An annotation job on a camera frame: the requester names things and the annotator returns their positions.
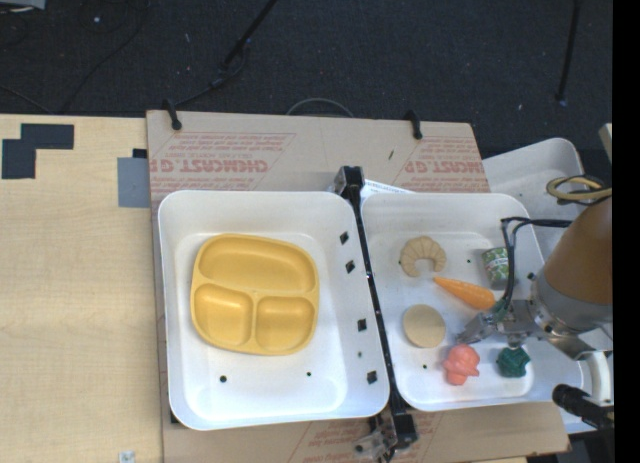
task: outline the pink octopus toy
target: pink octopus toy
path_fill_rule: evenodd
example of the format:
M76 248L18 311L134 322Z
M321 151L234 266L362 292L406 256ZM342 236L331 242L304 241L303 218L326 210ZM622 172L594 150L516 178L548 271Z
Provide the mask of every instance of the pink octopus toy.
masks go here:
M477 365L480 356L467 344L458 344L449 351L442 366L447 370L447 381L452 385L464 385L468 376L480 376Z

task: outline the green can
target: green can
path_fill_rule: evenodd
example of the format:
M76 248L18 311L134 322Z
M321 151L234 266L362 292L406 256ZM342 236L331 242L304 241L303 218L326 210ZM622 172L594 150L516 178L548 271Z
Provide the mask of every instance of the green can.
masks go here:
M492 289L504 289L509 277L509 255L505 247L491 248L482 254L484 270Z

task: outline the toy carrot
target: toy carrot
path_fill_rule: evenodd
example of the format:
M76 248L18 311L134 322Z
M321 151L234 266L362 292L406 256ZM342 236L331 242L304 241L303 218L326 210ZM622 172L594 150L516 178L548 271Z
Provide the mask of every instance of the toy carrot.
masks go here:
M486 287L454 280L453 278L443 278L442 276L434 276L433 281L468 305L479 310L491 308L496 302L493 292Z

